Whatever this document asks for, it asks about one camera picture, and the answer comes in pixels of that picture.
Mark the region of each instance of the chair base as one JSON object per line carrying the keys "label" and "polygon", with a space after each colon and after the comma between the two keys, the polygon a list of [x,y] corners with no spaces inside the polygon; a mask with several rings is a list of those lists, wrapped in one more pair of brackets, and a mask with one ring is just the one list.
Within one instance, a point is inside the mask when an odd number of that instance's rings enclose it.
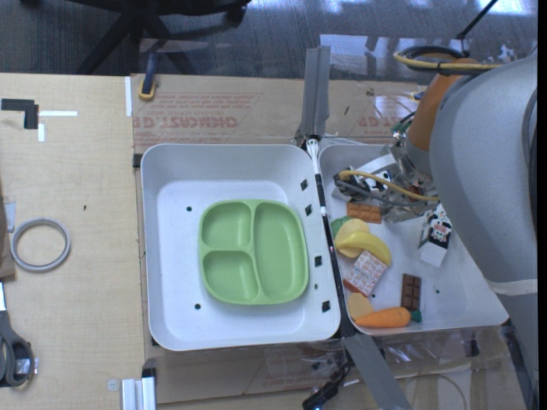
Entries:
{"label": "chair base", "polygon": [[[24,4],[38,6],[40,0],[20,0]],[[180,7],[174,0],[65,0],[80,3],[99,9],[120,14],[114,25],[104,34],[96,47],[86,57],[76,70],[76,74],[92,74],[106,60],[112,51],[127,37],[138,43],[146,31],[152,38],[167,40],[172,38],[171,33],[161,20],[161,15],[180,14]],[[239,11],[232,9],[232,23],[239,23],[243,16]],[[187,68],[181,68],[178,61],[169,57],[171,62],[182,73],[188,73]]]}

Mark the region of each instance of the toy banana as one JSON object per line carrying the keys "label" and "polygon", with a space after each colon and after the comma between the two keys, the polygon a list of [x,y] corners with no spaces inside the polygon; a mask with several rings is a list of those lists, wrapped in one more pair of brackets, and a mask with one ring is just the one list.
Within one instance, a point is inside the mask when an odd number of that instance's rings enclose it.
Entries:
{"label": "toy banana", "polygon": [[334,241],[338,251],[346,248],[364,249],[384,262],[387,266],[391,264],[391,252],[384,241],[370,232],[352,232],[350,235]]}
{"label": "toy banana", "polygon": [[[334,238],[334,243],[342,241],[345,237],[348,237],[353,232],[370,232],[368,223],[361,219],[350,219],[345,221]],[[362,252],[359,248],[341,248],[338,251],[340,254],[347,256],[348,258],[357,258]]]}

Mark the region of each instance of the wooden table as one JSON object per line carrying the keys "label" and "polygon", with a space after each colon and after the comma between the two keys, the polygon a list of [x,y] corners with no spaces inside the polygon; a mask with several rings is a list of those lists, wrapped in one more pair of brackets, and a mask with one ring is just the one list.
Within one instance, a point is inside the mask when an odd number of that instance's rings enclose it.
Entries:
{"label": "wooden table", "polygon": [[[51,217],[68,228],[72,240],[68,259],[57,269],[30,273],[18,268],[15,278],[4,281],[12,326],[31,342],[39,362],[38,375],[27,387],[0,389],[0,408],[119,409],[120,380],[140,378],[145,362],[133,122],[126,109],[126,80],[0,74],[0,97],[32,99],[42,112],[77,113],[40,117],[45,128],[40,142],[36,130],[23,128],[22,113],[0,111],[2,195],[5,202],[15,202],[15,223]],[[293,97],[293,102],[300,100]],[[296,111],[298,106],[290,105]],[[19,251],[30,262],[44,262],[61,248],[56,232],[37,228],[21,239]],[[399,380],[416,409],[454,400],[467,401],[467,408],[525,408],[508,355],[480,372],[460,368],[429,373]],[[300,408],[309,393],[162,408]],[[375,408],[362,384],[344,388],[332,406],[352,404]]]}

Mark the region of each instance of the cardboard sheet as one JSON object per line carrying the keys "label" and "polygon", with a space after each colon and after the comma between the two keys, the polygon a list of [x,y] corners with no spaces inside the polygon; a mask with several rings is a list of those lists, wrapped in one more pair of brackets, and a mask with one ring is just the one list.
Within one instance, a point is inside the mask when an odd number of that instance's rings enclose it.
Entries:
{"label": "cardboard sheet", "polygon": [[[140,100],[144,76],[132,77],[135,153],[159,143],[286,144],[302,119],[303,81],[158,75],[151,101]],[[415,110],[417,84],[329,82],[326,136],[368,144],[391,139],[390,128]]]}
{"label": "cardboard sheet", "polygon": [[0,278],[15,274],[15,262],[9,247],[8,227],[2,196],[2,181],[0,179]]}

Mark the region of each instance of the white tray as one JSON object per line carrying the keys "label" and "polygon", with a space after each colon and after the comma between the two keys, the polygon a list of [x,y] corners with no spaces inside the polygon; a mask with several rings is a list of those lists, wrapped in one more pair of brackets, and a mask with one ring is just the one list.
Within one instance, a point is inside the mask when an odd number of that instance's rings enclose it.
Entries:
{"label": "white tray", "polygon": [[[161,346],[185,351],[313,342],[337,331],[332,263],[313,167],[303,150],[288,144],[160,144],[144,154],[141,174],[150,332]],[[309,284],[296,300],[241,306],[206,290],[199,220],[207,207],[230,199],[275,200],[300,217]]]}
{"label": "white tray", "polygon": [[[359,167],[379,157],[382,145],[335,145],[321,151],[320,169],[330,220],[346,215],[346,203],[332,197],[333,176],[347,166]],[[401,301],[403,273],[421,277],[421,312],[423,321],[410,322],[395,329],[364,329],[373,335],[395,335],[416,331],[500,325],[508,314],[488,287],[482,273],[469,255],[457,232],[452,232],[450,246],[440,267],[420,260],[418,243],[423,218],[394,224],[369,224],[371,232],[390,248],[392,264],[383,273],[370,297],[375,309],[395,307]],[[351,259],[337,255],[342,278],[350,270]]]}

